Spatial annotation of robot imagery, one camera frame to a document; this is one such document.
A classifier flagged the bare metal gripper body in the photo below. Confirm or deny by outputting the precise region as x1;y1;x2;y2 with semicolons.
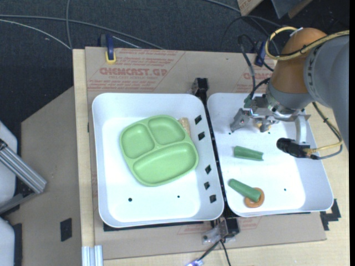
248;94;303;124

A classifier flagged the green celery stick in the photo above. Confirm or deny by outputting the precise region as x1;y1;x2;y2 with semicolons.
233;145;265;162
227;178;262;202

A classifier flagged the white plastic tray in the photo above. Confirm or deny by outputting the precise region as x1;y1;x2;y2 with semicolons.
206;92;334;218
91;92;225;229

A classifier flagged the green divided plate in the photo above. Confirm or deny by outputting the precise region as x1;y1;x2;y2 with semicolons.
119;114;200;188

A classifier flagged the brown cardboard board red print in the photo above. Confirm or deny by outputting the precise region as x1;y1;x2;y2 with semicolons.
84;46;328;260

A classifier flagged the black cylinder on white bracket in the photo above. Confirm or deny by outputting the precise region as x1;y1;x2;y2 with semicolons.
276;114;312;159

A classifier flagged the orange ring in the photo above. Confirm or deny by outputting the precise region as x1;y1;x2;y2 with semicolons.
244;187;265;208

